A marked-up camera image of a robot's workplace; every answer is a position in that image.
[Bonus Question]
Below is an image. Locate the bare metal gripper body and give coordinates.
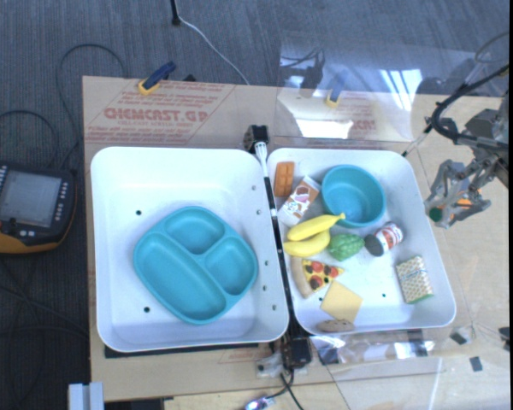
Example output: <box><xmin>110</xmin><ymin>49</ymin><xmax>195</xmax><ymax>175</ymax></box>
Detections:
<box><xmin>464</xmin><ymin>108</ymin><xmax>510</xmax><ymax>187</ymax></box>

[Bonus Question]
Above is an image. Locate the white plastic tray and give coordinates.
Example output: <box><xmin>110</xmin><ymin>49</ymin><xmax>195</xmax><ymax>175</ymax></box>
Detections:
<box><xmin>89</xmin><ymin>145</ymin><xmax>291</xmax><ymax>354</ymax></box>
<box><xmin>266</xmin><ymin>146</ymin><xmax>457</xmax><ymax>337</ymax></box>

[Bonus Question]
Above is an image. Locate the red and white can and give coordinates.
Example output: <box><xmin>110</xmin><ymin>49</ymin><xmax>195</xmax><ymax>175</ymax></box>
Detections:
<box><xmin>363</xmin><ymin>221</ymin><xmax>404</xmax><ymax>257</ymax></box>

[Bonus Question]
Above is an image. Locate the yellow patterned packet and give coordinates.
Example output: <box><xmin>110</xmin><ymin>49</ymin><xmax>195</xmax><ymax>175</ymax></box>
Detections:
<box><xmin>395</xmin><ymin>255</ymin><xmax>435</xmax><ymax>305</ymax></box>

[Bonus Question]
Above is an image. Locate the blue bowl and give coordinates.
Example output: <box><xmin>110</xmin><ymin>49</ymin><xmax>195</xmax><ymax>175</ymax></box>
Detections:
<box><xmin>320</xmin><ymin>164</ymin><xmax>387</xmax><ymax>229</ymax></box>

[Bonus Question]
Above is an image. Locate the green broccoli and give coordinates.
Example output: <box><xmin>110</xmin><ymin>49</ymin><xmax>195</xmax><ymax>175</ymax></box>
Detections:
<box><xmin>327</xmin><ymin>232</ymin><xmax>366</xmax><ymax>262</ymax></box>

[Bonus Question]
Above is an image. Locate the yellow banana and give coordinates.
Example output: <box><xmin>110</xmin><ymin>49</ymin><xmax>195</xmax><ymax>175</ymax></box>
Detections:
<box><xmin>282</xmin><ymin>228</ymin><xmax>332</xmax><ymax>258</ymax></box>
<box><xmin>286</xmin><ymin>212</ymin><xmax>346</xmax><ymax>243</ymax></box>

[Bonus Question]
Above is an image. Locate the white and brown carton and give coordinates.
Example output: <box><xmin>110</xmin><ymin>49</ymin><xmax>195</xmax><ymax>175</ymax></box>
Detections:
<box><xmin>276</xmin><ymin>175</ymin><xmax>321</xmax><ymax>228</ymax></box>

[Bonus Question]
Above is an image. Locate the yellow cheese slice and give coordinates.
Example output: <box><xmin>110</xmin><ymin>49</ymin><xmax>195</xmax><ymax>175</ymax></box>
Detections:
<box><xmin>320</xmin><ymin>280</ymin><xmax>364</xmax><ymax>323</ymax></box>

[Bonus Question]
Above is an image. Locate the pizza slice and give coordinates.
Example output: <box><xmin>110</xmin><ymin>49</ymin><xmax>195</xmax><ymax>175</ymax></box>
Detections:
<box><xmin>290</xmin><ymin>256</ymin><xmax>345</xmax><ymax>299</ymax></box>

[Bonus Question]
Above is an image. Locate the orange biscuit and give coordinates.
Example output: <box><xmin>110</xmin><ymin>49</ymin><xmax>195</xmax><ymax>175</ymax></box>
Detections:
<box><xmin>274</xmin><ymin>161</ymin><xmax>296</xmax><ymax>198</ymax></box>

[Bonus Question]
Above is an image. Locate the brown cookie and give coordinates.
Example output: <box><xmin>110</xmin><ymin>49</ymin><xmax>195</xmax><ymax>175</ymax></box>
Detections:
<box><xmin>315</xmin><ymin>319</ymin><xmax>356</xmax><ymax>333</ymax></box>

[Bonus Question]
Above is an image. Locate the blue divided plate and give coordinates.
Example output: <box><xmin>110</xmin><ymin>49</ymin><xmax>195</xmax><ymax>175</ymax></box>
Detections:
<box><xmin>132</xmin><ymin>205</ymin><xmax>260</xmax><ymax>326</ymax></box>

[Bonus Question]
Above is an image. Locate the brown cardboard board red print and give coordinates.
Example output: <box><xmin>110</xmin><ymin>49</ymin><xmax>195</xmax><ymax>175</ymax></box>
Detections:
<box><xmin>81</xmin><ymin>75</ymin><xmax>448</xmax><ymax>403</ymax></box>

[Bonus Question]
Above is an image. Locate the black block with thin wires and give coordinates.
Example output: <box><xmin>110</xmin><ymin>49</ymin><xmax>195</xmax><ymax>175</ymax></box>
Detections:
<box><xmin>280</xmin><ymin>336</ymin><xmax>314</xmax><ymax>370</ymax></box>
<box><xmin>243</xmin><ymin>124</ymin><xmax>269</xmax><ymax>152</ymax></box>

